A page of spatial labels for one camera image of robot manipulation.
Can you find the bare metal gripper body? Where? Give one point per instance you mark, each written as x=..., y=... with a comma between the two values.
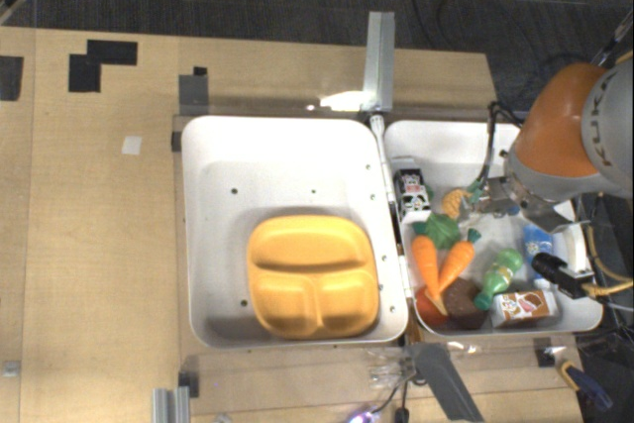
x=501, y=198

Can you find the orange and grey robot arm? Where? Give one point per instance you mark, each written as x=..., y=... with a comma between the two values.
x=560, y=124

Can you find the yellow toy pineapple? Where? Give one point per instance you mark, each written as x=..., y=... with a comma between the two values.
x=452, y=203

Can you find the blue and white bottle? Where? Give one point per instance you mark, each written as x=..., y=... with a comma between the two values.
x=537, y=243

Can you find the green leafy vegetable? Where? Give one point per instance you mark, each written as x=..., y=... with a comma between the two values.
x=441, y=230

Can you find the orange carrot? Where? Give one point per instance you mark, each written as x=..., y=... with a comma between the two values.
x=427, y=262
x=456, y=260

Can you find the white plastic tray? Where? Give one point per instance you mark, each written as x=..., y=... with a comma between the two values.
x=446, y=143
x=277, y=163

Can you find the green bottle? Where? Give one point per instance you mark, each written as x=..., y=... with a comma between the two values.
x=497, y=280

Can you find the black and white carton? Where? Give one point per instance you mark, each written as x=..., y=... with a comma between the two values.
x=412, y=193

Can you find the brown and white carton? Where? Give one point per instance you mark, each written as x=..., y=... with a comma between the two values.
x=525, y=308

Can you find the brown toy bread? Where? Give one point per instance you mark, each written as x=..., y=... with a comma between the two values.
x=463, y=304

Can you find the red tomato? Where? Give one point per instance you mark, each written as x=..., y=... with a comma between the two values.
x=428, y=309

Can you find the yellow divided plate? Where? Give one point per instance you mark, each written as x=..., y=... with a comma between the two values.
x=312, y=277

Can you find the black cylinder on white bracket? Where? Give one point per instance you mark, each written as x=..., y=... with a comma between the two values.
x=557, y=270

